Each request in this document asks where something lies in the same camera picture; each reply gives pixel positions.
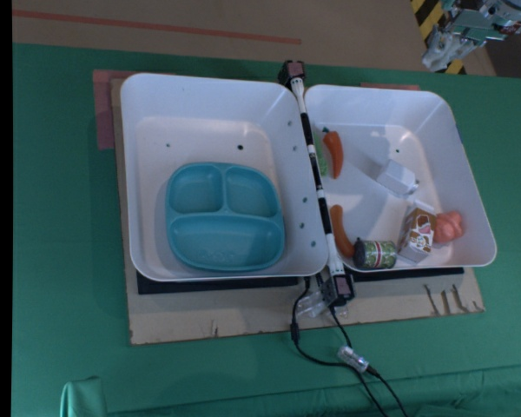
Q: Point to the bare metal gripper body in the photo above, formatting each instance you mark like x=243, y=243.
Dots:
x=473, y=17

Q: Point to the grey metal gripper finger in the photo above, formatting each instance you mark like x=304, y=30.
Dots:
x=463, y=47
x=436, y=52

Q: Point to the white plastic tray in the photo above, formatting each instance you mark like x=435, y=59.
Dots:
x=208, y=111
x=460, y=180

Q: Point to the orange carrot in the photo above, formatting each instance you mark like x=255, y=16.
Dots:
x=335, y=150

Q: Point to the green toy vegetable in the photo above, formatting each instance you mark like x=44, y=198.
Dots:
x=323, y=165

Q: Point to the black and white thin rod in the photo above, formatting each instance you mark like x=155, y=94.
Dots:
x=314, y=163

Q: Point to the pale orange toy food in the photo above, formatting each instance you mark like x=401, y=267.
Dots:
x=449, y=228

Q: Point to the brown and white carton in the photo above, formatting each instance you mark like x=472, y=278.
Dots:
x=417, y=233

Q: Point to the orange sausage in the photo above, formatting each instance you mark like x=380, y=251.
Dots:
x=340, y=233

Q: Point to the green can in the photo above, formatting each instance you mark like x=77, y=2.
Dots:
x=377, y=254

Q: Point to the blue divided plate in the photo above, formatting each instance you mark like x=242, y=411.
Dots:
x=226, y=237

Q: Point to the brown cardboard board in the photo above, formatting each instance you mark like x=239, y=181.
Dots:
x=243, y=315

